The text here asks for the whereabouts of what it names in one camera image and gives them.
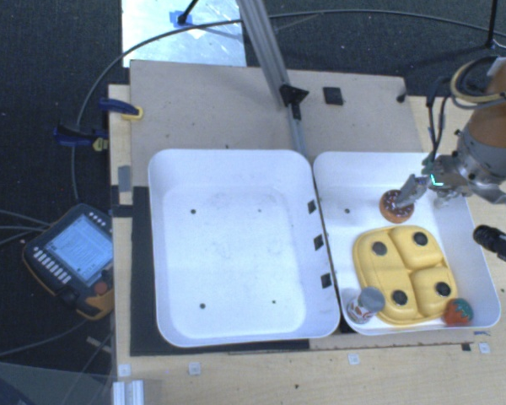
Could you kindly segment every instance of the yellow tray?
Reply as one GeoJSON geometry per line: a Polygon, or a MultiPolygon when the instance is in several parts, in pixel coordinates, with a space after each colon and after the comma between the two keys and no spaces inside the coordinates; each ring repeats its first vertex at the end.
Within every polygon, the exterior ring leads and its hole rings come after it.
{"type": "Polygon", "coordinates": [[[399,225],[358,237],[353,260],[362,288],[386,299],[378,317],[397,326],[433,320],[444,313],[457,286],[439,243],[426,229],[399,225]]]}

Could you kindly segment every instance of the dark carpet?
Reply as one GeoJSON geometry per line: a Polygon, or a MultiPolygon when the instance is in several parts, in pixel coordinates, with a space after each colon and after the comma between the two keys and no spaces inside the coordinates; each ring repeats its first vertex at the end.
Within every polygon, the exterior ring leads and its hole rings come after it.
{"type": "MultiPolygon", "coordinates": [[[[270,14],[326,9],[390,10],[426,14],[487,29],[492,0],[265,0],[270,14]]],[[[397,75],[408,93],[425,95],[441,75],[489,54],[487,32],[431,19],[382,13],[325,14],[300,24],[274,21],[288,68],[397,75]]],[[[506,34],[506,0],[500,0],[496,30],[506,34]]],[[[506,38],[495,36],[506,45],[506,38]]],[[[256,64],[250,46],[247,61],[256,64]]],[[[70,150],[58,146],[52,130],[75,122],[84,96],[100,72],[121,52],[121,0],[0,0],[0,208],[48,222],[75,202],[70,150]]],[[[109,83],[125,83],[116,67],[109,83]]],[[[96,101],[83,124],[105,127],[96,101]]],[[[102,210],[110,206],[106,154],[78,149],[80,199],[102,210]]],[[[27,224],[0,215],[0,225],[27,224]]],[[[0,231],[0,240],[13,235],[0,231]]],[[[0,352],[38,342],[76,326],[82,318],[65,309],[21,264],[23,242],[0,247],[0,352]]],[[[59,370],[81,370],[94,352],[87,336],[102,339],[110,317],[1,361],[59,370]]],[[[110,357],[88,367],[106,373],[110,357]]]]}

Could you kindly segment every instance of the empty white tray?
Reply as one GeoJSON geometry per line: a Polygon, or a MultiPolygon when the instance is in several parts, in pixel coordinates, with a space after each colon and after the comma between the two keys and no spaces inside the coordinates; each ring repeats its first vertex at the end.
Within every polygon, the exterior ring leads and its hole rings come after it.
{"type": "MultiPolygon", "coordinates": [[[[348,317],[347,302],[359,292],[353,263],[353,244],[362,233],[393,226],[379,211],[383,193],[401,188],[410,174],[420,174],[424,153],[327,152],[314,163],[314,174],[325,221],[331,258],[336,273],[343,315],[347,323],[365,335],[434,330],[447,327],[440,319],[408,327],[397,327],[374,317],[355,324],[348,317]]],[[[443,249],[454,274],[459,296],[469,301],[474,319],[469,328],[490,327],[500,318],[500,302],[482,248],[472,239],[474,224],[463,197],[436,208],[436,195],[428,191],[420,198],[405,224],[431,232],[443,249]]]]}
{"type": "Polygon", "coordinates": [[[157,321],[179,347],[330,335],[340,321],[310,164],[287,150],[151,159],[157,321]]]}

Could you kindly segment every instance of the black bracket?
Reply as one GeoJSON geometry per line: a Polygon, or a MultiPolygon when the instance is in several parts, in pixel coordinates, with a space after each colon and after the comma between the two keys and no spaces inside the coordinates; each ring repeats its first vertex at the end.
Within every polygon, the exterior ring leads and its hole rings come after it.
{"type": "Polygon", "coordinates": [[[304,100],[305,96],[309,93],[310,92],[307,90],[302,90],[288,84],[283,84],[279,88],[279,94],[281,95],[281,99],[283,99],[283,104],[285,104],[285,106],[291,105],[292,107],[294,120],[302,120],[300,102],[304,100]]]}

